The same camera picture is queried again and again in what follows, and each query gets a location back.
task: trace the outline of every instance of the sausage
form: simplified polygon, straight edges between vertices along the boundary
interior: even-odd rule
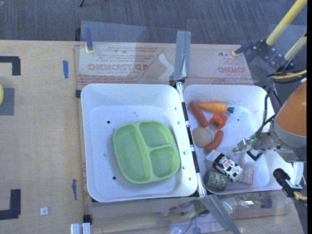
[[[191,101],[189,105],[190,105],[193,113],[195,114],[197,120],[199,121],[199,124],[202,127],[207,127],[208,126],[208,120],[204,116],[201,108],[194,101]]]
[[[205,152],[210,153],[212,150],[216,149],[223,139],[223,131],[218,130],[215,134],[213,142],[205,146]]]

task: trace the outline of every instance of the green can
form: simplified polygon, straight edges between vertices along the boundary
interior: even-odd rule
[[[228,184],[228,177],[221,173],[206,171],[204,184],[207,188],[223,191]]]

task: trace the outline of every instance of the white tray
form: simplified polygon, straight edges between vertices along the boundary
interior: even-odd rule
[[[189,103],[195,101],[198,103],[207,101],[220,101],[228,106],[234,107],[233,114],[228,115],[228,121],[222,128],[224,138],[217,151],[225,154],[240,164],[242,154],[233,155],[232,148],[243,138],[249,138],[262,123],[264,111],[264,98],[266,91],[253,85],[189,85],[184,90],[184,99],[188,111],[189,123],[191,129],[199,126]],[[211,112],[203,111],[209,121],[214,115]],[[274,114],[271,101],[268,101],[268,117]],[[216,130],[208,126],[213,136]],[[199,169],[202,176],[207,170],[215,171],[207,162],[205,162],[206,153],[203,148],[195,146]],[[286,163],[279,154],[274,151],[266,151],[256,162],[249,162],[247,167],[254,169],[253,185],[244,185],[241,183],[228,182],[226,189],[222,192],[210,190],[215,194],[247,193],[259,191],[279,190],[281,186],[273,177],[273,171],[276,168],[282,168],[288,174],[292,174],[292,165]]]
[[[81,92],[87,187],[99,202],[192,195],[198,187],[179,94],[169,85],[90,84]],[[158,120],[172,132],[181,158],[172,177],[133,184],[121,173],[114,129],[139,120]]]

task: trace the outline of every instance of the wooden table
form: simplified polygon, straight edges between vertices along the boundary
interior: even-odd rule
[[[0,57],[20,59],[20,74],[12,75],[12,64],[0,63],[0,83],[11,97],[3,102],[11,103],[11,109],[4,114],[0,111],[0,216],[10,210],[11,190],[20,192],[20,214],[0,220],[0,233],[65,234],[71,224],[83,222],[86,195],[80,100],[75,95],[76,45],[79,43],[0,40]],[[48,208],[47,215],[40,214],[42,208]],[[277,229],[303,233],[293,205],[291,214],[284,216],[235,223],[257,229],[266,221],[272,225],[272,233]]]

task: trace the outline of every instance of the toy tomato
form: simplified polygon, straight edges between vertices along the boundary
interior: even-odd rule
[[[220,112],[220,113],[216,113],[212,117],[212,119],[210,120],[210,124],[217,129],[221,129],[225,125],[227,120],[228,120],[228,117]]]

